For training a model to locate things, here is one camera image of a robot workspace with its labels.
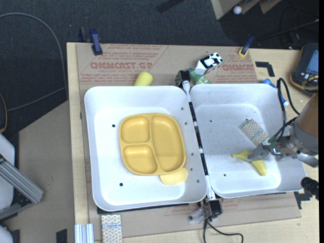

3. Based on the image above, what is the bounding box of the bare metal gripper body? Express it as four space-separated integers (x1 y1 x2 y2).
268 135 319 168

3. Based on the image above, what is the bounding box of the yellow banana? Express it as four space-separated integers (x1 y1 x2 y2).
231 150 267 176

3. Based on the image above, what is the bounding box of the orange patterned packet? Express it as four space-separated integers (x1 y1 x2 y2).
101 213 124 243
240 118 269 147

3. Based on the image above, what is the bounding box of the white plastic tray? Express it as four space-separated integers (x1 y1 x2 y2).
84 85 208 212
189 83 308 199

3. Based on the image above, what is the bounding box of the thin black and white rod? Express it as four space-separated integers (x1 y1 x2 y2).
182 81 216 200

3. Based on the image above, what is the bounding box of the yellow flat chip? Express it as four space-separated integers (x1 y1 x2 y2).
159 167 189 186

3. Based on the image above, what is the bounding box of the green bottle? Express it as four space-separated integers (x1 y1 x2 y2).
188 67 212 85

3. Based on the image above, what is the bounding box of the black and white carton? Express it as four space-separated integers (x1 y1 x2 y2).
193 52 224 76

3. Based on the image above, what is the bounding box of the yellow divided plate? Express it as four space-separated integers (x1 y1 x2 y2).
118 112 187 176

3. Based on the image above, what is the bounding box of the brown cardboard board red print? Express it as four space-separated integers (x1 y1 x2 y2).
75 43 302 238

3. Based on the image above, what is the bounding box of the yellow rounded cylinder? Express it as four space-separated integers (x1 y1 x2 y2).
133 71 154 87

